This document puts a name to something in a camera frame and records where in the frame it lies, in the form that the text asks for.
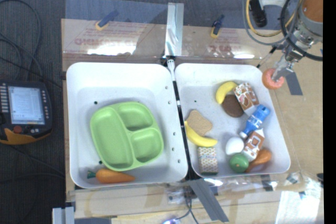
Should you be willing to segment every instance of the chocolate milk carton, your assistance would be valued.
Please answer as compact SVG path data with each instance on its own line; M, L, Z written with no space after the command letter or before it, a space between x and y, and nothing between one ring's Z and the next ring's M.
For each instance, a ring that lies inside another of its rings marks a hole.
M244 112L251 116L259 104L259 100L248 82L243 82L233 89Z

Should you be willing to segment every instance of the control button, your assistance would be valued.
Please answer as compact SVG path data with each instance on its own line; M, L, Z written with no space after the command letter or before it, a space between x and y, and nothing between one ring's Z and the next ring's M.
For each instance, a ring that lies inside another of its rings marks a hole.
M13 128L13 132L16 133L16 134L19 134L22 132L22 127L17 125L17 126L14 126Z

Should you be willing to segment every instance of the display screen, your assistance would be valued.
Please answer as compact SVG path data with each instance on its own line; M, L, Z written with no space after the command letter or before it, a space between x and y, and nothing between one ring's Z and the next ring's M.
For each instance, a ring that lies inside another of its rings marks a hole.
M44 125L39 88L8 87L12 124Z

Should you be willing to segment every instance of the yellow cable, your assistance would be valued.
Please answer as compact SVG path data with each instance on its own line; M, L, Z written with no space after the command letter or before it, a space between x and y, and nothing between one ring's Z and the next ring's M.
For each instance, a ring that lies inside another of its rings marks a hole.
M250 0L246 0L246 8L245 8L245 12L246 12L246 20L247 20L247 23L248 23L248 26L249 28L251 29L251 31L253 33L255 33L256 35L258 36L261 36L261 37L273 37L273 36L276 36L276 35L279 35L281 33L281 30L278 30L274 33L271 33L271 34L262 34L260 32L258 32L252 25L251 23L251 20L250 20L250 15L249 15L249 3L250 3ZM286 27L290 24L290 22L293 20L294 18L294 14L295 12L293 12L293 14L290 16L289 20L286 22Z

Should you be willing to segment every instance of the bottle cap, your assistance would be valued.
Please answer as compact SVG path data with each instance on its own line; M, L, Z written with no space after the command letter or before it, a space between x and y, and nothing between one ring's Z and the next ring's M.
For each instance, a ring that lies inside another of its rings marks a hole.
M246 139L247 138L247 134L246 133L244 133L243 131L241 131L240 133L239 133L239 136L242 138L242 139Z

